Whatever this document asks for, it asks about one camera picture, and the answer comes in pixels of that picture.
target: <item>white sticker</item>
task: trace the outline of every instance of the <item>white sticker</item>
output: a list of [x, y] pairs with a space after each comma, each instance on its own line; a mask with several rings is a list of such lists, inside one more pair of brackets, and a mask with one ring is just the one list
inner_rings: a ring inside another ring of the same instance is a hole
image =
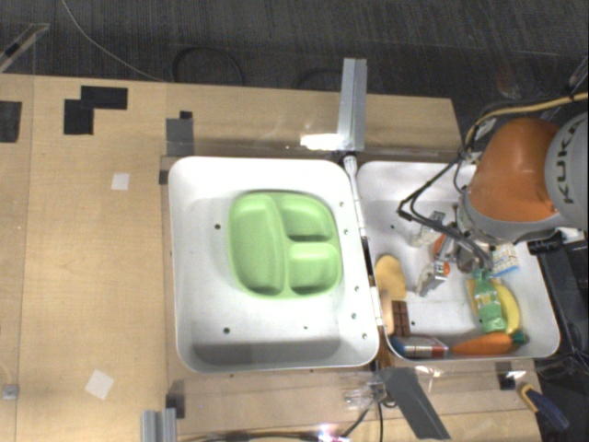
[[111, 190], [129, 190], [129, 178], [131, 174], [129, 173], [115, 173], [114, 177], [112, 177], [112, 185], [110, 185]]
[[85, 390], [104, 401], [107, 399], [113, 383], [114, 378], [109, 377], [100, 370], [94, 370], [92, 377], [90, 377], [90, 380], [86, 384]]

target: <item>yellow banana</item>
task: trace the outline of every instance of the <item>yellow banana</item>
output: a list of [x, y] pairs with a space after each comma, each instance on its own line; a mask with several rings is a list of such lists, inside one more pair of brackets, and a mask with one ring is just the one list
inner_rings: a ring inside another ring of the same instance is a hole
[[[491, 284], [494, 286], [495, 291], [497, 292], [497, 298], [501, 303], [501, 310], [503, 313], [503, 317], [507, 323], [507, 329], [505, 332], [508, 334], [512, 334], [519, 328], [520, 324], [520, 312], [519, 307], [517, 306], [517, 301], [515, 301], [515, 297], [509, 288], [505, 285], [502, 285], [501, 281], [497, 278], [490, 279]], [[467, 289], [468, 289], [468, 296], [470, 297], [470, 306], [474, 311], [475, 315], [478, 316], [479, 313], [477, 311], [477, 304], [474, 300], [474, 289], [475, 289], [476, 282], [472, 279], [467, 280]]]

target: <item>carrot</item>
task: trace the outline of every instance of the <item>carrot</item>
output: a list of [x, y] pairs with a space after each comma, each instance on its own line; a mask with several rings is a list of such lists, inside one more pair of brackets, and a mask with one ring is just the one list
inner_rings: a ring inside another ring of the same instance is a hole
[[512, 347], [513, 340], [505, 332], [489, 332], [475, 339], [458, 343], [452, 347], [455, 354], [494, 355], [506, 354]]

